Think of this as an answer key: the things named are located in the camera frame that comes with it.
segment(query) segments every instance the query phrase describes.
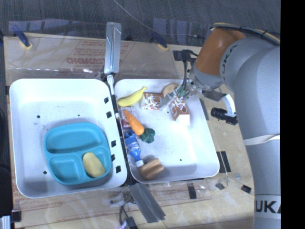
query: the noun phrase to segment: table surface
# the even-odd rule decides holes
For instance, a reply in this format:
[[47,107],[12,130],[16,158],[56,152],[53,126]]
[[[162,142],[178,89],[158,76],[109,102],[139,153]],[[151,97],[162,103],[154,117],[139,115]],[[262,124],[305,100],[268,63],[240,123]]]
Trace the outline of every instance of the table surface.
[[[71,39],[70,37],[49,35],[39,35],[39,38],[41,41]],[[116,81],[144,76],[153,79],[168,78],[169,76],[181,79],[183,77],[183,64],[174,60],[173,51],[189,49],[197,54],[200,51],[200,47],[169,45],[169,50],[164,52],[155,43],[146,42],[122,42],[122,48],[120,73],[117,74]],[[17,74],[19,71],[14,68],[16,65],[12,66],[12,61],[8,60],[8,58],[6,54],[7,83],[10,85],[10,83],[24,77],[24,75]],[[14,62],[16,63],[22,59],[22,57],[19,57],[14,59]],[[229,93],[224,86],[222,86],[222,91]],[[15,227],[31,229],[120,228],[120,203],[111,205],[109,201],[117,198],[122,193],[128,193],[127,187],[36,199],[26,198],[18,191],[14,170],[9,97],[7,97],[7,100],[13,208],[22,212],[22,220],[21,222],[16,222]],[[214,102],[209,99],[203,99],[203,101],[207,113],[210,113],[213,107],[225,108],[223,102]],[[221,169],[216,176],[204,180],[149,185],[151,193],[166,214],[165,220],[147,223],[137,205],[128,203],[125,209],[128,216],[133,216],[138,228],[194,229],[203,228],[203,225],[207,229],[226,229],[238,226],[244,229],[252,228],[253,177],[239,126],[228,125],[210,115],[207,122],[216,152],[220,154],[221,167],[225,167],[226,170],[223,171]],[[189,184],[194,186],[196,199],[190,199]],[[252,189],[251,192],[245,192],[242,189],[243,186],[250,187]]]

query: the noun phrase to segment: blue bottle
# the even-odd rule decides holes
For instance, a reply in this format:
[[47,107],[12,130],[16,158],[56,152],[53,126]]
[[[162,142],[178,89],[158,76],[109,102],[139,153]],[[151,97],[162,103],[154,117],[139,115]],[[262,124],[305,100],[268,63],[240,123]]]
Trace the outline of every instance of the blue bottle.
[[137,139],[135,138],[134,131],[130,129],[128,132],[126,132],[124,139],[127,148],[127,153],[134,158],[135,165],[137,167],[143,166],[144,162],[140,158],[141,149]]

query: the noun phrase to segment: white tray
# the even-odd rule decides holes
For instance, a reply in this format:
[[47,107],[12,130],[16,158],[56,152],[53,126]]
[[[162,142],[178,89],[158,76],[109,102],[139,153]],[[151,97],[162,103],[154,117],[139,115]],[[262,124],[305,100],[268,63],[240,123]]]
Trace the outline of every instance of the white tray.
[[[18,190],[40,198],[122,185],[127,168],[108,86],[93,79],[20,79],[10,87],[13,149]],[[105,133],[114,155],[106,177],[73,186],[51,175],[43,148],[48,130],[63,124],[90,122]]]
[[[161,93],[170,83],[181,84],[181,80],[167,79],[124,79],[114,87],[117,99],[147,87],[145,92]],[[128,155],[133,177],[141,183],[170,182],[203,177],[212,177],[219,171],[219,160],[208,128],[199,96],[186,101],[190,112],[189,126],[174,121],[169,107],[159,110],[142,109],[140,102],[135,104],[136,116],[144,127],[155,130],[154,141],[150,144],[139,139],[141,156],[144,162],[159,158],[164,171],[147,181],[141,176],[134,160]]]

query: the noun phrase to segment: blue divided plate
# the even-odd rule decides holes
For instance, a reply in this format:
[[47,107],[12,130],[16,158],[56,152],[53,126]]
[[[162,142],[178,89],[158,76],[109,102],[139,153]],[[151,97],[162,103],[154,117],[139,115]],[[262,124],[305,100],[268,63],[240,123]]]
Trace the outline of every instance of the blue divided plate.
[[[111,153],[104,132],[92,123],[61,125],[49,130],[44,138],[44,151],[50,172],[64,185],[77,185],[106,176],[112,166]],[[106,172],[90,177],[83,166],[82,157],[93,152]]]

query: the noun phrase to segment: banana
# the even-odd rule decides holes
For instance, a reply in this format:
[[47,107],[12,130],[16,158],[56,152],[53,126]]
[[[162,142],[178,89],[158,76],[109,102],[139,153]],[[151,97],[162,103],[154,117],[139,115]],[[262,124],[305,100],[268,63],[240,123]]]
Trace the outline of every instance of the banana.
[[146,86],[142,87],[142,89],[134,92],[133,94],[131,94],[127,97],[120,98],[118,100],[118,105],[120,107],[128,107],[128,106],[135,104],[136,102],[141,100],[145,90],[146,90]]

